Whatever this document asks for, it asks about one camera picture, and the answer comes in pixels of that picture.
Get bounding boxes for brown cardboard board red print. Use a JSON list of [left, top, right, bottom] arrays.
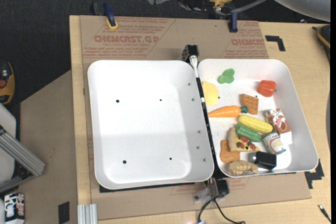
[[78, 15, 313, 220]]

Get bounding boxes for green broccoli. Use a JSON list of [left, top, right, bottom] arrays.
[[218, 68, 236, 85]]

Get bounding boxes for pale yellow lemon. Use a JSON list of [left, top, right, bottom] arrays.
[[201, 81, 219, 106]]

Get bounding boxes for thin black and white rod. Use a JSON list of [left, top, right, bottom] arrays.
[[189, 55, 219, 179]]

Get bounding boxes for orange carrot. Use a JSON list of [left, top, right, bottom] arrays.
[[207, 105, 249, 119]]

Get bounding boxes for white plastic tray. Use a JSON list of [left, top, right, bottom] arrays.
[[196, 58, 319, 178], [87, 59, 215, 190]]

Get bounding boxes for red bell pepper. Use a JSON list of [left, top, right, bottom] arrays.
[[257, 80, 277, 98]]

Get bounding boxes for brown waffle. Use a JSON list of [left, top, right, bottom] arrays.
[[240, 93, 259, 115]]

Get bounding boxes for yellow corn cob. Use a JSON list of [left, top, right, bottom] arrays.
[[237, 114, 274, 135]]

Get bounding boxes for pizza slice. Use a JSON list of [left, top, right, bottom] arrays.
[[227, 127, 261, 153]]

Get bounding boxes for white and red carton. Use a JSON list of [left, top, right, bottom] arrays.
[[262, 108, 293, 145]]

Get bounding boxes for orange chicken leg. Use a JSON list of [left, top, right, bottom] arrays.
[[219, 139, 241, 164]]

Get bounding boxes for small white soup can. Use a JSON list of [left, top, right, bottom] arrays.
[[261, 132, 287, 156]]

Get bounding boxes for tan croissant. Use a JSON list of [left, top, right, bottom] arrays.
[[227, 160, 259, 177]]

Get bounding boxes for black bottle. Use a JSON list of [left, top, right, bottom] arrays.
[[248, 151, 277, 170]]

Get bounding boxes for black and white carton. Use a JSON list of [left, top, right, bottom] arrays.
[[3, 192, 26, 224]]

